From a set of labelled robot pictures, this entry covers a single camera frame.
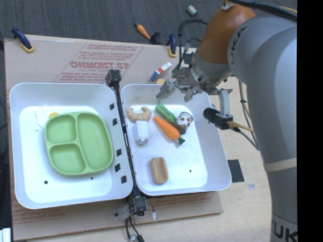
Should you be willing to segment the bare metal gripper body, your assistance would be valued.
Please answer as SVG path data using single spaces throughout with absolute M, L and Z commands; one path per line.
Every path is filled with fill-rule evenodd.
M 221 80 L 207 75 L 200 68 L 182 67 L 177 79 L 177 88 L 184 94 L 197 94 L 205 92 L 212 94 Z

